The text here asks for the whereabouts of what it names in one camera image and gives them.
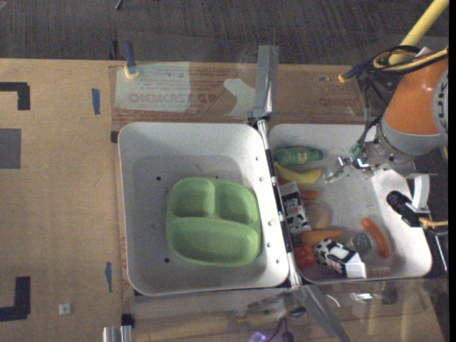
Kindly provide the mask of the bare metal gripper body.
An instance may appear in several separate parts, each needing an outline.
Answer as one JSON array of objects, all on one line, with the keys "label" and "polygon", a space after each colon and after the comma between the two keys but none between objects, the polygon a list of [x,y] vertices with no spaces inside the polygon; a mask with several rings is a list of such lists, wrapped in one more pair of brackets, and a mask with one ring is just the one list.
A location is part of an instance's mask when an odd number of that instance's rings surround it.
[{"label": "bare metal gripper body", "polygon": [[351,148],[353,164],[365,171],[394,170],[396,172],[416,171],[414,158],[401,153],[386,142],[369,141],[356,143]]}]

